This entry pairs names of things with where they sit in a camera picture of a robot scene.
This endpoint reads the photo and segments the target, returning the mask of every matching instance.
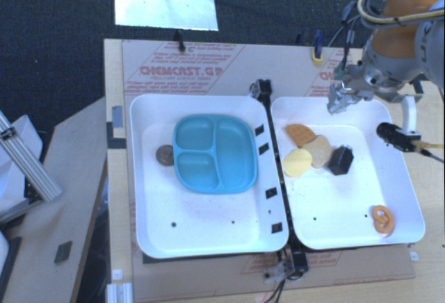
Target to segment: wooden table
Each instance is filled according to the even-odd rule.
[[[121,40],[106,40],[105,43],[107,122],[109,124],[113,121],[113,106],[124,104],[121,44]],[[258,51],[261,47],[255,46],[252,48]],[[289,62],[291,58],[286,58],[283,51],[284,49],[277,47],[275,50],[277,53],[268,54],[267,58],[274,59],[274,56],[277,56],[283,58],[283,62]],[[352,50],[354,59],[358,59],[360,54],[360,50]],[[300,66],[303,67],[305,63],[308,63],[308,59],[310,60],[310,58],[299,60]],[[249,72],[247,65],[243,72]],[[245,74],[243,72],[238,79],[232,79],[233,82],[238,84],[252,80],[244,80],[243,76]],[[273,70],[268,69],[267,66],[259,67],[258,74],[260,74],[258,78],[261,78],[264,75],[273,74]],[[297,79],[294,76],[287,78],[283,76],[281,81],[280,87],[291,90]],[[424,82],[423,87],[425,95],[417,107],[417,130],[422,133],[422,140],[444,143],[444,105],[442,99],[433,84]],[[213,90],[216,88],[222,89],[224,85],[220,84],[219,87],[213,87]],[[409,85],[405,86],[403,92],[413,93]],[[394,123],[402,124],[400,104],[385,103],[385,106],[389,109]],[[112,129],[113,141],[119,141],[126,137],[124,128],[125,119],[121,126]],[[444,157],[443,149],[432,151],[439,157]],[[281,302],[441,302],[442,298],[445,297],[445,287],[443,285],[445,280],[444,166],[418,154],[406,154],[404,156],[426,222],[424,238],[410,248],[413,260],[416,260],[416,256],[418,256],[418,261],[414,262],[417,277],[415,279],[364,282],[322,288],[285,289],[282,293]],[[115,148],[108,151],[108,175],[111,182],[122,183],[127,181],[127,168],[118,165],[126,161],[127,156],[122,149]],[[113,274],[117,274],[113,280],[117,284],[133,281],[131,220],[128,200],[128,187],[111,184],[109,191],[111,266]],[[181,302],[263,302],[269,296],[270,292],[266,292],[193,298],[192,300],[181,300]]]
[[[76,302],[106,171],[105,99],[56,126],[44,167],[63,193],[5,232],[22,238],[5,303]],[[55,262],[59,245],[69,254]]]

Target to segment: gray carpet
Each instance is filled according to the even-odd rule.
[[[216,0],[219,32],[187,40],[293,44],[298,31],[325,44],[350,0]],[[114,25],[114,0],[0,0],[0,109],[43,131],[104,95],[103,39],[169,40],[173,30]],[[355,46],[369,32],[357,30]],[[334,45],[342,46],[339,38]]]

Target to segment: metal rod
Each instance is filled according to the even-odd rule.
[[[10,122],[0,111],[0,132],[10,128]],[[60,187],[51,180],[42,163],[28,149],[19,134],[0,139],[0,145],[43,200],[49,202],[62,193]]]

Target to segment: blue divided plate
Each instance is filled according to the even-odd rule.
[[[201,193],[240,193],[257,180],[257,153],[249,126],[227,115],[190,115],[173,135],[178,179]]]

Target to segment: pretzel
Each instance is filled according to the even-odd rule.
[[[372,216],[375,230],[379,233],[389,234],[394,230],[394,216],[386,206],[374,206]]]

